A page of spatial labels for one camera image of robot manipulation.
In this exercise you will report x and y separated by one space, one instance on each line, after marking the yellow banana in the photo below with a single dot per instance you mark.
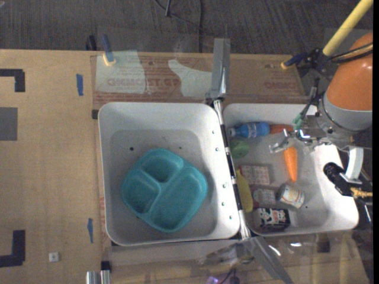
245 192

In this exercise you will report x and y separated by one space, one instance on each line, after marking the orange carrot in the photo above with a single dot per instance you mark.
291 161

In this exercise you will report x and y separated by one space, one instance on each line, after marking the blue divided plate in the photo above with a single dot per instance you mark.
165 194

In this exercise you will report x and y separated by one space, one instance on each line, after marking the black cylinder on white bracket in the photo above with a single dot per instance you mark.
340 179

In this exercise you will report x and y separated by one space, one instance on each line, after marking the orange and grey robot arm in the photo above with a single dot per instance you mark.
352 84

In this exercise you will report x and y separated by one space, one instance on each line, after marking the black and white cow carton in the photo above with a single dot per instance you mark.
271 218

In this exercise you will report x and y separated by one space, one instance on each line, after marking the white and orange can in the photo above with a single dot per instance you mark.
291 196

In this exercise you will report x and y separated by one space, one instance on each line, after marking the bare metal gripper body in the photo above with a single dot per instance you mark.
318 129

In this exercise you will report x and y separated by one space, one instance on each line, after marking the small white square block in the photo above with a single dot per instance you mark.
54 256

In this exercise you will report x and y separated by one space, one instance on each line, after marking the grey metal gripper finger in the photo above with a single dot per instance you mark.
279 144
305 138

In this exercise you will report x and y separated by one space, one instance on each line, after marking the orange oblong toy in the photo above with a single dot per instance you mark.
279 128

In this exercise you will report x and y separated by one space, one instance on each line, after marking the red and white patterned carton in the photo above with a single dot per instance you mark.
255 174

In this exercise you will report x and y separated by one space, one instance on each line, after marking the white plastic tray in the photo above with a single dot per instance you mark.
322 200
165 123

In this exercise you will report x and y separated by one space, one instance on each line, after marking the green round toy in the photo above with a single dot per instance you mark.
239 148

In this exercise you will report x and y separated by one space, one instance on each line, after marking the brown cardboard board red print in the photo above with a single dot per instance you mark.
251 81

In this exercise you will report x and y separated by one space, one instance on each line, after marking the blue plastic bottle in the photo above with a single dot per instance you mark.
251 129

